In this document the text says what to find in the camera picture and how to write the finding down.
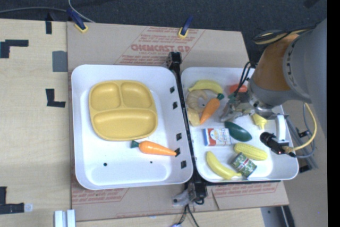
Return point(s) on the brown cardboard board red print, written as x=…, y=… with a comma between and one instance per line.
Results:
x=106, y=42

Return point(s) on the green can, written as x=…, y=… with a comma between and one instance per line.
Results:
x=244, y=165

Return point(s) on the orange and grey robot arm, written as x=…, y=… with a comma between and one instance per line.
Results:
x=297, y=69

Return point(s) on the beige croissant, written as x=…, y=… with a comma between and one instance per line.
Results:
x=194, y=99

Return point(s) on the orange carrot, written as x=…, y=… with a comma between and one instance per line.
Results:
x=154, y=148
x=210, y=109

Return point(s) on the yellow corn cob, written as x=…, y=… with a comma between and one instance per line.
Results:
x=251, y=151

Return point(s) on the pale yellow toy food piece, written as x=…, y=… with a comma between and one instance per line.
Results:
x=194, y=118

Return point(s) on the yellow mustard bottle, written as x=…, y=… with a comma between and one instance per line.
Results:
x=259, y=120

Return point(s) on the white plastic tray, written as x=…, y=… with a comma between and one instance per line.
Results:
x=276, y=167
x=127, y=167

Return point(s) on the yellow banana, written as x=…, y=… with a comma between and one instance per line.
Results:
x=205, y=85
x=219, y=167

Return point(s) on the dark green toy vegetable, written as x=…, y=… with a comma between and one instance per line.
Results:
x=239, y=132

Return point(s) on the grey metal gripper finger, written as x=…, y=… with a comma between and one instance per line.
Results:
x=227, y=111
x=235, y=115

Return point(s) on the yellow divided plate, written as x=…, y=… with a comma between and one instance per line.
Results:
x=123, y=110

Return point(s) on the white carton with orange print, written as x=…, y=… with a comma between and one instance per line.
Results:
x=216, y=136

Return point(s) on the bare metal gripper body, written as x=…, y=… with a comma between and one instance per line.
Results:
x=245, y=105

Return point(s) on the thin black rod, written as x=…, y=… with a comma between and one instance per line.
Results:
x=186, y=125

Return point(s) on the black cylinder on white bracket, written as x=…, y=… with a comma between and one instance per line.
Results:
x=272, y=141

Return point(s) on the orange red toy food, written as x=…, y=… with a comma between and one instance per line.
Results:
x=235, y=87

